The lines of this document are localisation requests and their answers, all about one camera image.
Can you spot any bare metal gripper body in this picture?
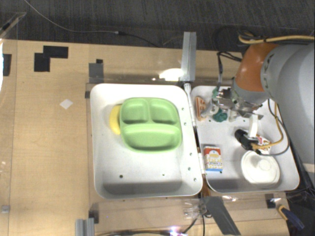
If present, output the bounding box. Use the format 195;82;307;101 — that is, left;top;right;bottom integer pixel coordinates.
212;87;264;119

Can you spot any pizza slice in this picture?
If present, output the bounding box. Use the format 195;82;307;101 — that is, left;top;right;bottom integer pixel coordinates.
195;95;207;121

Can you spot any green broccoli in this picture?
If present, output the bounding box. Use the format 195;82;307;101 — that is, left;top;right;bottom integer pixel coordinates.
212;108;228;123

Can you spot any thin black and white rod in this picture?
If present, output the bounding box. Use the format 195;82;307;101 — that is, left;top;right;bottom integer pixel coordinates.
184;82;206;181

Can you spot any white plastic tray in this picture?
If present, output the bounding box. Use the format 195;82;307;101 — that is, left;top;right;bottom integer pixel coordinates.
90;83;204;200
190;85;301;194

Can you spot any red and white packet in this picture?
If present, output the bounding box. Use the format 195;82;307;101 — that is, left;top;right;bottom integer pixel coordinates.
255;134;272;155

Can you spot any red and white carton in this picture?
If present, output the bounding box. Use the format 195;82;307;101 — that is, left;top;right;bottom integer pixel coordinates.
202;145;224;173

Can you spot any white bowl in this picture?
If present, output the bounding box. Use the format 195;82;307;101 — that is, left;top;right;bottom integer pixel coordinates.
240;149;281;185

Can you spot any green divided plate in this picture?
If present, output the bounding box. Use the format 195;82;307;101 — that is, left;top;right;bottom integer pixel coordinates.
119;97;184;154

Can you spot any yellow banana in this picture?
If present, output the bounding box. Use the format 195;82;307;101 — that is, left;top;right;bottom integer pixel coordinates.
109;104;123;136

